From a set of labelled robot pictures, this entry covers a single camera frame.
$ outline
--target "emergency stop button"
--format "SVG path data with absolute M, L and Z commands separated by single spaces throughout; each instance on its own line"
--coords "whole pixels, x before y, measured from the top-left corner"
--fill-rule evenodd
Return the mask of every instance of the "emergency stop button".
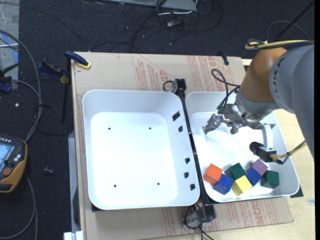
M 11 173 L 12 173 L 11 168 L 5 168 L 5 169 L 3 169 L 3 171 L 2 171 L 2 174 L 3 174 L 5 177 L 8 177 Z

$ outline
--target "white tray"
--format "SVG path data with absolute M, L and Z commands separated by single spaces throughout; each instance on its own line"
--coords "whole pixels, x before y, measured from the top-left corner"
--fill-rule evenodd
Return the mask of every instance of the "white tray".
M 251 142 L 263 143 L 261 130 L 242 127 L 238 133 L 231 135 L 231 128 L 222 123 L 218 129 L 208 132 L 207 135 L 204 134 L 202 127 L 207 124 L 213 113 L 217 113 L 217 106 L 225 96 L 225 92 L 192 92 L 186 97 L 186 108 L 202 174 L 210 164 L 220 167 L 225 172 L 230 166 L 240 163 L 247 171 L 259 158 L 249 150 L 249 145 Z M 234 102 L 235 95 L 231 95 L 228 103 Z M 262 123 L 275 124 L 272 135 L 277 154 L 282 155 L 288 152 L 274 113 L 264 118 Z M 223 195 L 214 190 L 210 183 L 204 181 L 205 191 L 211 199 L 223 203 L 289 196 L 299 190 L 300 184 L 291 158 L 283 165 L 275 162 L 269 162 L 266 165 L 268 170 L 279 173 L 279 185 L 274 189 L 261 186 L 259 181 L 239 196 L 236 196 L 232 190 Z
M 197 171 L 176 95 L 91 90 L 82 103 L 88 191 L 94 206 L 116 210 L 197 202 Z

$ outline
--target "black carpet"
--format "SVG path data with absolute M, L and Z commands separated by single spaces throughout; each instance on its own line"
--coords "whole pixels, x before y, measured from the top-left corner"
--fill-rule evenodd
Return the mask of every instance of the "black carpet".
M 157 16 L 154 7 L 93 0 L 20 0 L 19 40 L 36 66 L 46 58 L 63 69 L 67 65 L 66 51 L 212 56 L 224 51 L 227 56 L 251 59 L 256 52 L 245 50 L 249 39 L 272 41 L 287 25 L 285 22 L 292 21 L 312 1 L 199 0 L 198 14 L 181 15 L 183 24 L 166 28 L 161 22 L 167 15 Z M 159 7 L 158 11 L 172 10 Z M 292 26 L 279 40 L 314 40 L 315 7 L 296 24 L 302 30 Z M 38 239 L 61 240 L 64 232 L 71 231 L 66 133 L 73 130 L 72 101 L 69 95 L 62 124 L 64 85 L 58 79 L 40 77 L 46 106 L 39 130 L 28 142 L 26 172 L 36 197 Z M 37 88 L 32 61 L 21 46 L 19 79 Z M 0 93 L 0 132 L 25 139 L 38 112 L 37 104 L 36 94 L 23 85 L 10 93 Z M 52 175 L 44 173 L 46 167 L 53 170 Z M 0 194 L 0 239 L 21 231 L 32 212 L 31 190 L 23 177 L 14 192 Z M 34 239 L 35 230 L 34 219 L 15 239 Z

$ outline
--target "computer mouse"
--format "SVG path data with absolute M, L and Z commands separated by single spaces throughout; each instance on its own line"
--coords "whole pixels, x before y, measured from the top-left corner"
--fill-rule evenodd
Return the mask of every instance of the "computer mouse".
M 179 16 L 172 14 L 167 17 L 165 20 L 165 25 L 167 27 L 177 27 L 178 25 L 182 24 L 184 21 Z

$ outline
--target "cube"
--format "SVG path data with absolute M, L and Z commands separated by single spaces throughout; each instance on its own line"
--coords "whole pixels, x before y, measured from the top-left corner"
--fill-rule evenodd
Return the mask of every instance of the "cube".
M 279 183 L 279 173 L 273 170 L 267 170 L 261 179 L 261 186 L 269 189 L 274 189 Z
M 236 196 L 239 196 L 243 192 L 250 189 L 251 187 L 252 187 L 252 184 L 250 183 L 248 178 L 244 175 L 233 182 L 231 189 L 233 190 Z
M 220 180 L 221 174 L 222 169 L 211 163 L 205 170 L 203 179 L 211 185 L 216 185 Z
M 258 173 L 253 167 L 251 167 L 246 172 L 245 176 L 248 178 L 248 180 L 251 182 L 253 186 L 257 184 L 262 178 L 262 175 L 260 175 L 260 173 Z
M 233 183 L 234 183 L 234 180 L 232 178 L 222 173 L 217 184 L 213 186 L 213 189 L 225 195 L 230 191 Z
M 254 168 L 261 176 L 264 175 L 268 169 L 268 166 L 261 159 L 255 161 L 251 167 Z
M 229 167 L 225 171 L 225 175 L 229 176 L 230 178 L 237 180 L 240 177 L 246 175 L 245 170 L 242 168 L 240 163 L 236 163 L 235 165 Z

